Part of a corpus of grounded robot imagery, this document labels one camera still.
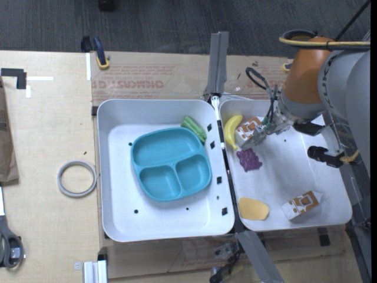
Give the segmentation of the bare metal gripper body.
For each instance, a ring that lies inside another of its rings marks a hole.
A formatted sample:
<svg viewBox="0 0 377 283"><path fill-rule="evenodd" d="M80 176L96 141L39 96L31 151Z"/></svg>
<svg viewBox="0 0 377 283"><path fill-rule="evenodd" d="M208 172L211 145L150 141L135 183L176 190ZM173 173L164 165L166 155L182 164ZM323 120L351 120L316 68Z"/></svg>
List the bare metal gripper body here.
<svg viewBox="0 0 377 283"><path fill-rule="evenodd" d="M276 105L270 107L263 119L263 131L270 134L280 134L289 129L295 122L295 116L292 115L285 105Z"/></svg>

